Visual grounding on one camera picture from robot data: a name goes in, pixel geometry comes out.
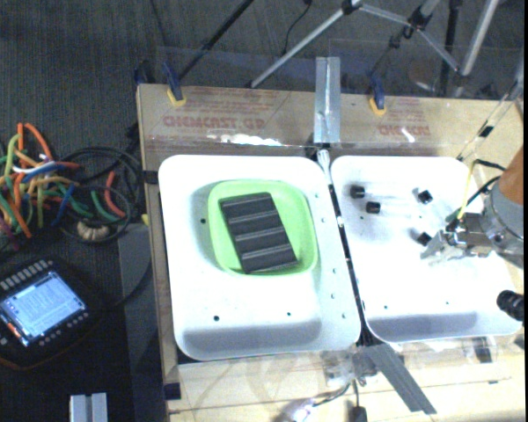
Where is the green plate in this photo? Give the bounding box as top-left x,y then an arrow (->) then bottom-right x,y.
207,178 -> 319,278

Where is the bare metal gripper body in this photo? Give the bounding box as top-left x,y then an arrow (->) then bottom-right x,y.
442,212 -> 525,259

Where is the white plastic tray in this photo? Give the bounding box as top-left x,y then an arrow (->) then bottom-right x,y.
329,154 -> 525,345
158,153 -> 363,362

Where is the brown cardboard board red print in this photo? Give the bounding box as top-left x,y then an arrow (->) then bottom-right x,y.
136,83 -> 525,422

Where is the black ribbed block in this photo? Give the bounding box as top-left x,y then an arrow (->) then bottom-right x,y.
219,192 -> 300,275

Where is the black cylinder on white bracket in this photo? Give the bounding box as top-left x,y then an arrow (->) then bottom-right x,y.
495,289 -> 525,324

